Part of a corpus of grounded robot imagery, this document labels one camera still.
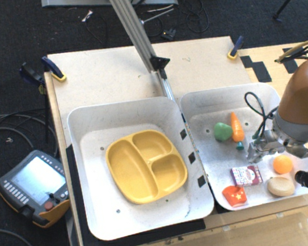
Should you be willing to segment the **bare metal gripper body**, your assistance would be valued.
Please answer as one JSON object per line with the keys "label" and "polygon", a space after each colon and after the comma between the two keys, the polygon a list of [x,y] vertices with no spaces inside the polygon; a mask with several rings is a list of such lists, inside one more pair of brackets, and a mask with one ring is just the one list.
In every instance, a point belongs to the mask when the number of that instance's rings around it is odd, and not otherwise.
{"label": "bare metal gripper body", "polygon": [[263,135],[255,140],[256,150],[263,150],[264,156],[273,155],[285,151],[285,147],[290,143],[291,138],[278,129],[265,130]]}

